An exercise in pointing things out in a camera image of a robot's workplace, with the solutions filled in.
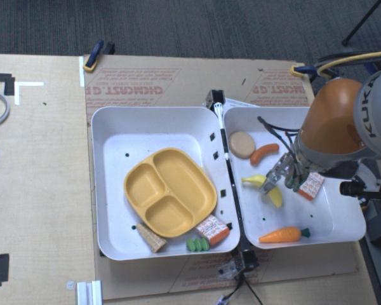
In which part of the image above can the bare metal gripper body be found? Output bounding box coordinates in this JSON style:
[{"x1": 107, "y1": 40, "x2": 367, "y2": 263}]
[{"x1": 266, "y1": 152, "x2": 305, "y2": 179}]

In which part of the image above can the yellow banana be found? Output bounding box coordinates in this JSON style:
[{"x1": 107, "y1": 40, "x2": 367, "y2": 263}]
[{"x1": 241, "y1": 173, "x2": 284, "y2": 208}]

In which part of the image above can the orange and white carton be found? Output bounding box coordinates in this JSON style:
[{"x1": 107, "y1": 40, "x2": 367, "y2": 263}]
[
  {"x1": 297, "y1": 172, "x2": 326, "y2": 202},
  {"x1": 194, "y1": 214, "x2": 231, "y2": 247}
]

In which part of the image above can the orange sausage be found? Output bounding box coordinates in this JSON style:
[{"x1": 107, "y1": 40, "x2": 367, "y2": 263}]
[{"x1": 249, "y1": 143, "x2": 280, "y2": 166}]

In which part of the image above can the thin black and white rod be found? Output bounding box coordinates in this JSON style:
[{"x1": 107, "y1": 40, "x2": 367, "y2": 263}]
[{"x1": 213, "y1": 103, "x2": 247, "y2": 254}]

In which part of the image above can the beige round biscuit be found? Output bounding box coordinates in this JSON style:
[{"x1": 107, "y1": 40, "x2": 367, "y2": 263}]
[{"x1": 228, "y1": 131, "x2": 257, "y2": 159}]

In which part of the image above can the white plastic tray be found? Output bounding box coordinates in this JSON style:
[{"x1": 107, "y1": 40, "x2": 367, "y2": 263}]
[
  {"x1": 223, "y1": 106, "x2": 367, "y2": 250},
  {"x1": 91, "y1": 106, "x2": 241, "y2": 261}
]

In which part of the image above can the orange carrot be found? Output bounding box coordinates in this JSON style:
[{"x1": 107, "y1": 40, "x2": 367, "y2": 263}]
[{"x1": 258, "y1": 226, "x2": 311, "y2": 244}]

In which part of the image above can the yellow divided plate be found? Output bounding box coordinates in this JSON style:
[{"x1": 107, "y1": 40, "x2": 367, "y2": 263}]
[{"x1": 123, "y1": 147, "x2": 218, "y2": 238}]

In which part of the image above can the green toy pea pod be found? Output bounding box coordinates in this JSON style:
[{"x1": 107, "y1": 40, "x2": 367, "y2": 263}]
[{"x1": 185, "y1": 237, "x2": 211, "y2": 253}]

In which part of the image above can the brown cardboard board red print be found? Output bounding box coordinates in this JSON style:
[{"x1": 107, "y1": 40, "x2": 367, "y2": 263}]
[{"x1": 83, "y1": 55, "x2": 359, "y2": 301}]

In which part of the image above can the black cylinder on white bracket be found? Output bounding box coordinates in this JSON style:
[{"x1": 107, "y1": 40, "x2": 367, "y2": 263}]
[{"x1": 339, "y1": 161, "x2": 381, "y2": 203}]

